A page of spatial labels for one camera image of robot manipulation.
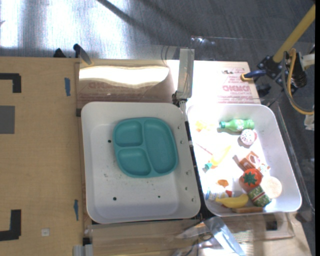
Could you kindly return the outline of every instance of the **red tomato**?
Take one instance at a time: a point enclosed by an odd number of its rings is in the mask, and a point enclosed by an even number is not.
[[[239,182],[248,189],[257,187],[262,180],[263,175],[256,168],[250,168],[243,172],[239,178]]]

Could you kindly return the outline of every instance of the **yellow pole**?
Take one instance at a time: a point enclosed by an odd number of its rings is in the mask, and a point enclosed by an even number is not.
[[[289,37],[285,40],[280,49],[276,52],[276,54],[272,57],[275,63],[281,62],[284,51],[289,51],[292,46],[298,41],[298,39],[303,35],[303,33],[307,30],[307,28],[314,22],[316,19],[316,5],[313,4],[310,10],[306,13],[306,15],[302,18],[300,23],[295,27]]]

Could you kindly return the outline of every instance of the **gray floor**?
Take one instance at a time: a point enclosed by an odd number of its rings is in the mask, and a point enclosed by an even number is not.
[[[197,60],[247,61],[254,70],[259,61],[278,50],[314,3],[312,0],[0,0],[0,56],[53,57],[55,50],[61,48],[67,57],[74,58],[73,46],[79,44],[92,58],[149,59],[162,56],[161,46],[193,47]],[[308,54],[315,43],[315,34],[313,22],[298,40],[297,51]],[[210,37],[215,46],[195,46],[192,36]],[[309,109],[315,102],[314,76],[314,68],[310,68],[307,86],[294,94]],[[265,103],[268,101],[277,113],[280,109],[285,131],[290,134],[286,146],[295,153],[291,160],[298,170],[300,189],[305,188],[307,193],[300,219],[315,255],[315,214],[310,207],[315,205],[314,131],[306,130],[305,116],[290,106],[280,85],[268,78],[261,78],[256,84],[271,85],[269,94],[264,96]]]

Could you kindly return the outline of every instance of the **metal floor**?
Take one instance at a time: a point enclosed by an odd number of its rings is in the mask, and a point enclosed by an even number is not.
[[[314,3],[315,0],[0,0],[0,56],[53,57],[60,48],[67,57],[74,58],[73,46],[79,44],[92,58],[148,59],[154,58],[145,50],[150,46],[190,47],[192,36],[198,36],[236,39],[234,46],[237,40],[255,42],[250,56],[236,48],[220,55],[229,61],[247,59],[250,63],[253,56],[274,54],[267,52],[266,42],[285,41]],[[313,22],[298,40],[304,55],[315,44],[315,34]],[[314,76],[315,71],[310,68],[308,85],[295,94],[308,108],[315,102]],[[290,106],[284,93],[279,94],[278,100],[297,167],[314,206],[314,130],[306,130],[305,116]],[[315,255],[315,215],[301,219]]]

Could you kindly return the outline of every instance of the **gray square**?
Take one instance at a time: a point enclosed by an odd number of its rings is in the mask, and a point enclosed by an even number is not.
[[[0,134],[15,133],[15,106],[0,106]]]

